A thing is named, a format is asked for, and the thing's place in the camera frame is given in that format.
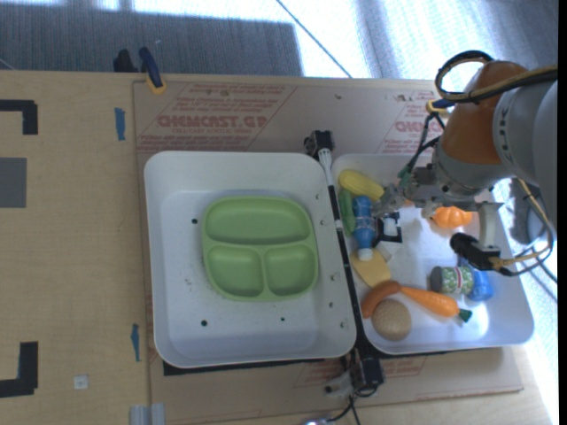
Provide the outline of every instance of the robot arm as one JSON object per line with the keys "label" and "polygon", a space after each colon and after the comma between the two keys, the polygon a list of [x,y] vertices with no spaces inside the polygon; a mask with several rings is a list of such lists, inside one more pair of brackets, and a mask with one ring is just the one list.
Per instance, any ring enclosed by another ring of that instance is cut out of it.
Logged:
{"label": "robot arm", "polygon": [[[483,65],[465,90],[443,90],[442,79],[451,68],[470,61]],[[431,163],[414,167],[417,152],[400,172],[399,186],[386,189],[374,203],[373,213],[390,213],[405,199],[423,208],[426,216],[439,206],[478,211],[479,240],[457,234],[451,241],[453,249],[478,269],[511,274],[494,263],[500,256],[493,241],[500,204],[478,203],[475,198],[497,181],[515,176],[540,188],[556,232],[557,67],[527,71],[473,50],[448,60],[435,82],[441,95],[438,103],[454,109],[442,136],[430,143],[434,148]]]}

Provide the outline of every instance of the table surface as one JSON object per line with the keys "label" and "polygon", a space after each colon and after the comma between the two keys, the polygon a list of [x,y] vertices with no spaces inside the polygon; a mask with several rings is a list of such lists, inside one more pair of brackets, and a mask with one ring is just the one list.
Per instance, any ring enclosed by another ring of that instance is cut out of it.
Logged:
{"label": "table surface", "polygon": [[[132,83],[143,79],[137,73],[0,72],[0,98],[39,105],[38,136],[22,135],[21,114],[0,112],[0,155],[27,158],[26,207],[0,209],[0,380],[17,377],[19,343],[40,346],[35,394],[0,398],[7,423],[128,423],[130,406],[150,403],[132,93]],[[125,112],[119,143],[115,108]],[[133,356],[134,324],[141,361]],[[514,354],[524,384],[519,392],[362,407],[361,423],[551,423],[526,349],[515,347]],[[74,387],[77,375],[88,375],[88,389]],[[232,423],[301,423],[304,416]],[[353,416],[340,423],[354,423]]]}

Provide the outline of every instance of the gray floor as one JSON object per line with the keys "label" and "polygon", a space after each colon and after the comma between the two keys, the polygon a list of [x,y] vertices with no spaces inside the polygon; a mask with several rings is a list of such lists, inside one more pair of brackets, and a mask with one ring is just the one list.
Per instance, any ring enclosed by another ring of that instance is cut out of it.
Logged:
{"label": "gray floor", "polygon": [[[463,50],[527,68],[558,60],[559,0],[0,0],[0,69],[107,71],[147,46],[165,73],[432,79]],[[470,78],[463,69],[447,86]],[[513,249],[527,210],[503,190]],[[556,275],[555,256],[546,268]],[[558,417],[557,287],[523,276],[536,320],[530,342]]]}

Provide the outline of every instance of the potato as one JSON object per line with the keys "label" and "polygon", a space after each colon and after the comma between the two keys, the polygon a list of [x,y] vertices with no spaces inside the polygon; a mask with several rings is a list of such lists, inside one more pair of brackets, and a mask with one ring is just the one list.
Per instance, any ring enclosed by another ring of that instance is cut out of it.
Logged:
{"label": "potato", "polygon": [[371,319],[376,332],[393,342],[406,338],[411,330],[409,310],[396,299],[382,300],[372,313]]}

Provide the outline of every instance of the green plate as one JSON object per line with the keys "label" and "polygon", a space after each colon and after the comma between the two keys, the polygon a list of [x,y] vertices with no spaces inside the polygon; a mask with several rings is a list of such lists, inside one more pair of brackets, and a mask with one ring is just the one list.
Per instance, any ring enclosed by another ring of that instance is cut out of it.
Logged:
{"label": "green plate", "polygon": [[319,272],[313,224],[297,202],[273,196],[229,196],[202,220],[206,273],[222,295],[281,300],[313,288]]}

